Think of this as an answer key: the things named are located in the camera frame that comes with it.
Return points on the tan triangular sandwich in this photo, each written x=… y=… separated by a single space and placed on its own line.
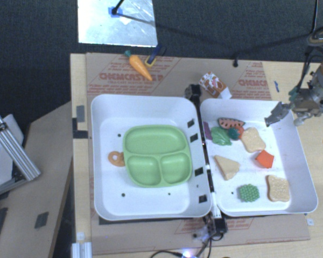
x=226 y=167

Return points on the white plastic tray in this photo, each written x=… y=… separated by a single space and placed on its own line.
x=150 y=200
x=290 y=154

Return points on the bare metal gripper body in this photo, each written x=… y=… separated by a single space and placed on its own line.
x=310 y=103

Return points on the red watermelon slice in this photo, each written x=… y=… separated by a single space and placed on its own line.
x=230 y=123

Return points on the tan bread slice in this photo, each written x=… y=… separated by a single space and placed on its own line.
x=253 y=140
x=277 y=188

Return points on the red strawberry with green top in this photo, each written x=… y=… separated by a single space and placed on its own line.
x=234 y=133

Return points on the green round grapes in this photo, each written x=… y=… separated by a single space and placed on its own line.
x=248 y=193

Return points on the white and brown carton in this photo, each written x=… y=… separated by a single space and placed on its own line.
x=212 y=83

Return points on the green divided plate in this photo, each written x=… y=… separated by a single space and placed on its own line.
x=156 y=154

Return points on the purple flat piece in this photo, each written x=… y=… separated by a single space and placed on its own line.
x=207 y=130

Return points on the orange wedge block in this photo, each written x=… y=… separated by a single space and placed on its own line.
x=265 y=158

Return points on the green lettuce leaf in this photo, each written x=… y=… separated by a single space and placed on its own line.
x=220 y=136

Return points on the thin black and white rod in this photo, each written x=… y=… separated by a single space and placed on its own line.
x=205 y=154

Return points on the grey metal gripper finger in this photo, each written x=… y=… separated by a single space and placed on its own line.
x=277 y=113
x=302 y=118

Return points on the orange pretzel biscuit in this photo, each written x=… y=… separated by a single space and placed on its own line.
x=113 y=158

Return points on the brown cardboard board red print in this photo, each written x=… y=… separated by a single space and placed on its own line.
x=167 y=68

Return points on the orange carrot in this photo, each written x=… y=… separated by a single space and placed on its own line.
x=139 y=64

